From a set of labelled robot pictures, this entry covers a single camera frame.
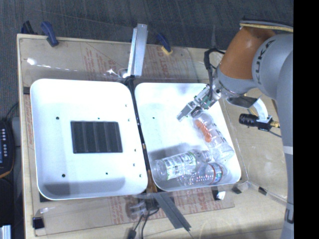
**blue clamp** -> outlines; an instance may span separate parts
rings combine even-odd
[[[166,52],[166,54],[171,54],[173,52],[172,49],[170,48],[169,42],[165,38],[165,36],[163,36],[162,34],[159,33],[159,34],[157,34],[156,38],[163,45],[163,48],[164,48],[164,51]]]
[[[50,45],[52,47],[54,47],[54,46],[59,44],[59,42],[55,38],[55,34],[53,32],[53,27],[52,27],[50,22],[43,21],[41,23],[41,29],[44,32],[44,34],[48,36],[47,41],[50,43]]]
[[[29,20],[27,20],[25,23],[23,23],[23,26],[21,28],[21,33],[22,34],[37,34],[33,31]]]

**wooden table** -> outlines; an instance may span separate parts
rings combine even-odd
[[[60,44],[52,48],[45,39],[45,36],[38,35],[17,36],[25,238],[124,239],[128,229],[133,228],[136,222],[120,221],[117,225],[113,222],[104,226],[107,221],[103,217],[103,211],[107,208],[103,209],[102,204],[114,206],[112,201],[116,199],[106,202],[103,199],[85,202],[79,200],[72,204],[67,201],[41,202],[36,193],[28,88],[40,78],[106,80],[106,77],[115,75],[128,65],[130,44],[58,38]],[[144,72],[149,79],[173,79],[178,82],[196,79],[197,82],[206,83],[208,77],[203,66],[204,51],[205,49],[173,47],[171,57],[165,57],[160,46],[148,45]],[[220,59],[220,54],[211,54],[212,64],[217,65]],[[253,97],[261,95],[259,90],[252,90],[248,94]],[[272,101],[265,96],[262,96],[262,100],[269,114],[277,120]],[[274,134],[240,125],[238,117],[246,111],[224,101],[220,103],[227,117],[236,152],[242,161],[243,183],[239,187],[243,193],[236,194],[226,187],[226,198],[223,201],[207,201],[210,207],[202,205],[204,212],[185,211],[185,217],[191,224],[190,233],[194,238],[201,239],[219,236],[241,239],[247,238],[246,233],[250,234],[250,238],[279,238],[287,197],[287,175],[281,139]],[[79,211],[81,206],[84,206],[82,212]],[[62,216],[54,219],[54,215],[50,215],[63,211],[68,217],[66,220]],[[70,221],[67,215],[72,212]],[[161,215],[148,221],[144,230],[145,237],[191,238],[186,230],[174,229],[168,218],[164,218],[163,213]],[[35,230],[32,227],[34,216],[44,216],[45,228]]]

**metal bracket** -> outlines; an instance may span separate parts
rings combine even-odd
[[[254,107],[258,114],[258,122],[268,123],[271,119],[271,116],[268,115],[267,108],[264,104],[264,102],[259,98],[255,103]]]
[[[146,41],[148,38],[148,26],[138,24],[133,30],[130,59],[128,65],[128,76],[141,76],[143,70]]]
[[[0,227],[0,239],[11,239],[11,225]]]
[[[190,231],[191,225],[179,211],[167,192],[138,195],[137,197],[140,199],[155,199],[175,229],[184,228],[186,231]]]
[[[247,96],[239,96],[236,98],[230,97],[230,98],[227,98],[226,100],[231,105],[240,106],[247,109],[257,102],[256,98],[251,98]]]
[[[49,208],[42,208],[37,210],[36,214],[32,217],[32,227],[36,229],[42,229],[45,227],[44,225],[44,218],[43,213],[46,213],[49,211]]]

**bottle label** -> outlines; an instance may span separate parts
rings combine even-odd
[[[191,173],[196,168],[196,157],[191,152],[163,159],[167,169],[167,180]]]
[[[214,171],[215,171],[215,178],[212,182],[212,184],[217,183],[221,180],[221,177],[223,176],[223,171],[220,167],[220,165],[218,165],[217,163],[212,163],[211,166],[213,167]]]

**white tray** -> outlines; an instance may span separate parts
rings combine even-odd
[[[135,195],[148,179],[132,96],[116,82],[40,79],[30,89],[37,185],[51,200]],[[116,121],[121,153],[73,153],[71,121]]]
[[[208,150],[203,138],[192,126],[191,119],[185,118],[179,122],[176,118],[184,106],[205,86],[201,83],[141,83],[137,85],[135,97],[150,162],[191,149]],[[220,104],[215,103],[208,112],[233,147]],[[222,185],[236,183],[241,177],[236,155],[231,158],[228,165],[230,173],[223,182],[220,182]],[[155,180],[155,183],[165,191],[188,189],[181,188],[175,179],[164,182]]]

